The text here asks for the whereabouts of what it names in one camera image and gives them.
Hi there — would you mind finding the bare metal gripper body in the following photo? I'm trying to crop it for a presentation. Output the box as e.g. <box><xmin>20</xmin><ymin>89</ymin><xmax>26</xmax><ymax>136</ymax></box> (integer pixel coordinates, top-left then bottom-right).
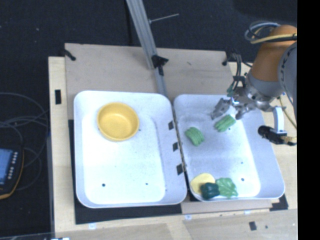
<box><xmin>231</xmin><ymin>86</ymin><xmax>276</xmax><ymax>114</ymax></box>

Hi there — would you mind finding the light green bean bundle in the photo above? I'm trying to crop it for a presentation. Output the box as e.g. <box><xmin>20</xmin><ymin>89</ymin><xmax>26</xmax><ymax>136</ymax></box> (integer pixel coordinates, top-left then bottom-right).
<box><xmin>184</xmin><ymin>126</ymin><xmax>206</xmax><ymax>147</ymax></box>
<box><xmin>213</xmin><ymin>114</ymin><xmax>237</xmax><ymax>133</ymax></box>

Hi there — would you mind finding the white plastic tray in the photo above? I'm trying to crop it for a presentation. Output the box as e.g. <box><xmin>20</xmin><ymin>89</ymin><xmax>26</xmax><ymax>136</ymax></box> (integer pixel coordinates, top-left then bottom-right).
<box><xmin>73</xmin><ymin>90</ymin><xmax>188</xmax><ymax>209</ymax></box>
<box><xmin>172</xmin><ymin>93</ymin><xmax>286</xmax><ymax>203</ymax></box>

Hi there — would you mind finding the yellow round toy food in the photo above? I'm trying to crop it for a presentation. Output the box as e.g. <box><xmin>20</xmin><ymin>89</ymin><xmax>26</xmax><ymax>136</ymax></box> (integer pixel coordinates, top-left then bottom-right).
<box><xmin>190</xmin><ymin>172</ymin><xmax>216</xmax><ymax>195</ymax></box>

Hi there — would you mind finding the light green lettuce leaf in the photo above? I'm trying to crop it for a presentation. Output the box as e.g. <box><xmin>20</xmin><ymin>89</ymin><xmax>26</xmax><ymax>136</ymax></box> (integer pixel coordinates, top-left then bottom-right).
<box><xmin>215</xmin><ymin>177</ymin><xmax>239</xmax><ymax>200</ymax></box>

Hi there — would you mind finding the dark green bell pepper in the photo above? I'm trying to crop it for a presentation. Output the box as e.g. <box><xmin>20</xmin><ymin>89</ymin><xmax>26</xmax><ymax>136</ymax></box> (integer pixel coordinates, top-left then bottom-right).
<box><xmin>199</xmin><ymin>182</ymin><xmax>221</xmax><ymax>201</ymax></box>

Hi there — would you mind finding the pale wood board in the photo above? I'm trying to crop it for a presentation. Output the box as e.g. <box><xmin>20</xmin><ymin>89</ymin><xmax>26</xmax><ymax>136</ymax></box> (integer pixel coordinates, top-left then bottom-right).
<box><xmin>64</xmin><ymin>42</ymin><xmax>274</xmax><ymax>215</ymax></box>

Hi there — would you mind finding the yellow bowl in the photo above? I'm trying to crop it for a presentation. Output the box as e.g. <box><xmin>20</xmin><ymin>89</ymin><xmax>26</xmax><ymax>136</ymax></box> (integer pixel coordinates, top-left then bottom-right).
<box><xmin>96</xmin><ymin>102</ymin><xmax>141</xmax><ymax>143</ymax></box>

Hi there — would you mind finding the black cylinder on white bracket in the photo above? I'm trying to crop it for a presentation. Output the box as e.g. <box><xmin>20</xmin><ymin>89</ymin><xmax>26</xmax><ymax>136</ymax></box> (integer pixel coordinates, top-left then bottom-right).
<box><xmin>257</xmin><ymin>105</ymin><xmax>289</xmax><ymax>146</ymax></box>

